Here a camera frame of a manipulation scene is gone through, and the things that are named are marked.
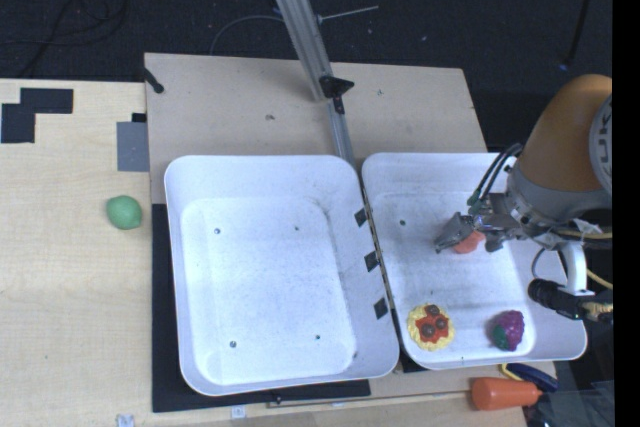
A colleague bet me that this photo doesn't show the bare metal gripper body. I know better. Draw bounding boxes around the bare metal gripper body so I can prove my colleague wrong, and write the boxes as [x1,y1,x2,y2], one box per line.
[470,192,534,240]

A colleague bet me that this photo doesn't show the orange toy food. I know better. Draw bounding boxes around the orange toy food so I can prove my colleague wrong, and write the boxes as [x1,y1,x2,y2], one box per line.
[451,229,487,256]

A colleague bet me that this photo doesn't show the white plastic tray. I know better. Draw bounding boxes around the white plastic tray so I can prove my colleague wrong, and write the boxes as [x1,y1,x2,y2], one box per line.
[360,151,588,372]
[163,154,401,397]

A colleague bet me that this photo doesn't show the purple grapes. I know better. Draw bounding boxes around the purple grapes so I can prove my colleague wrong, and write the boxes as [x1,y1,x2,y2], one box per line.
[487,309,526,352]

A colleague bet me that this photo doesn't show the yellow and red pizza slice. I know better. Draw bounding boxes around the yellow and red pizza slice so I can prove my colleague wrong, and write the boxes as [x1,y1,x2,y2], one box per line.
[406,303,457,353]

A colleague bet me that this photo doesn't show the brown cardboard board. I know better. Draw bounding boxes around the brown cardboard board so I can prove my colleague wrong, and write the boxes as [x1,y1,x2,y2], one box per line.
[143,52,558,419]

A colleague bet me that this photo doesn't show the green lime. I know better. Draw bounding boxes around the green lime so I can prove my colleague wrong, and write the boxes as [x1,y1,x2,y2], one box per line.
[105,194,144,231]

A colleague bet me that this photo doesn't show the black cylinder on white bracket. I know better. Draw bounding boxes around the black cylinder on white bracket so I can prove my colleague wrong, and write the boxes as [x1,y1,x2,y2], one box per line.
[527,242,613,322]

